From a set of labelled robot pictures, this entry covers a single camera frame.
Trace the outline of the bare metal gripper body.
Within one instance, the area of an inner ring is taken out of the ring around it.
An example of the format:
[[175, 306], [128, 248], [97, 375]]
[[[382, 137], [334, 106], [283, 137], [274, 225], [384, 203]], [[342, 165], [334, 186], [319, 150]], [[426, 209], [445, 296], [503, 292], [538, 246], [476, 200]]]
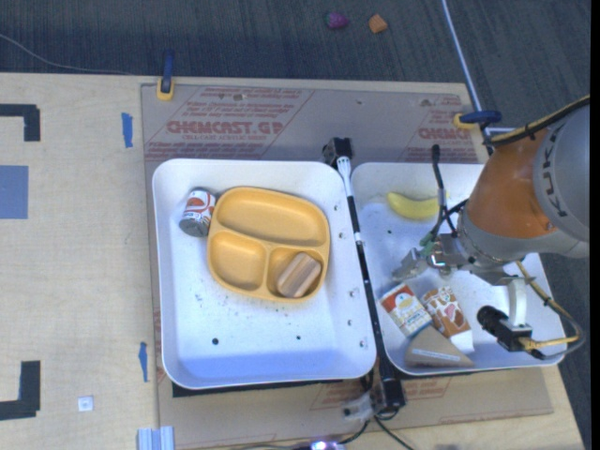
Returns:
[[440, 273], [452, 273], [456, 270], [469, 270], [472, 257], [463, 251], [457, 237], [443, 233], [435, 237], [426, 262]]

